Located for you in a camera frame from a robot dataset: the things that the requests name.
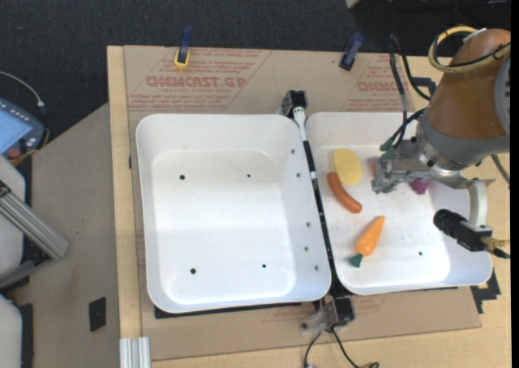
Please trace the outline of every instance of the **black floor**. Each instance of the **black floor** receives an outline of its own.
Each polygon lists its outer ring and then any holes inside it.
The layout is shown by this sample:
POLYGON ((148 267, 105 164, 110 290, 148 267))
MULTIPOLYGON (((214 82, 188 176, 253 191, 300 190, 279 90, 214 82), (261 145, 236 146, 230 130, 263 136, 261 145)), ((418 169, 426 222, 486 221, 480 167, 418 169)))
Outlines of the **black floor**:
MULTIPOLYGON (((510 0, 487 1, 362 0, 349 10, 345 0, 0 0, 0 71, 41 94, 55 138, 108 100, 107 45, 176 45, 190 24, 193 46, 339 51, 360 31, 363 51, 387 52, 395 32, 404 51, 425 55, 453 24, 511 29, 510 0)), ((0 97, 36 108, 2 76, 0 97)))

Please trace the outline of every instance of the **cardboard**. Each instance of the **cardboard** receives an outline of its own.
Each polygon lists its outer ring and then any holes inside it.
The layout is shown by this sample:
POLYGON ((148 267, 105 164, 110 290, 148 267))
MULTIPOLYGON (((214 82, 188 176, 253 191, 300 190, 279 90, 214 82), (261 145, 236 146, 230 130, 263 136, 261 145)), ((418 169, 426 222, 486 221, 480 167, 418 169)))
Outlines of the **cardboard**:
MULTIPOLYGON (((179 70, 173 61, 175 51, 124 47, 141 317, 143 335, 151 339, 152 359, 307 344, 309 338, 300 333, 299 325, 315 311, 311 303, 156 319, 145 280, 135 128, 151 113, 274 113, 289 90, 307 93, 308 117, 324 111, 400 111, 389 57, 358 53, 353 69, 345 71, 338 65, 341 53, 195 48, 190 49, 189 66, 179 70)), ((408 84, 403 83, 407 91, 408 84)), ((412 112, 413 101, 407 100, 412 112)), ((357 318, 341 330, 347 340, 481 326, 468 287, 352 300, 357 318)))

